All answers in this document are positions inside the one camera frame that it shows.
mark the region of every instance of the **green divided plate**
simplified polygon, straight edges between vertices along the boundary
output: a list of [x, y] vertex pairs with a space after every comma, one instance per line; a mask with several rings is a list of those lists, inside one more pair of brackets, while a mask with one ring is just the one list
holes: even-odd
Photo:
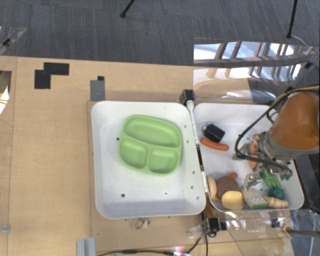
[[118, 153], [130, 169], [168, 175], [179, 165], [182, 135], [174, 124], [146, 116], [128, 117], [121, 130]]

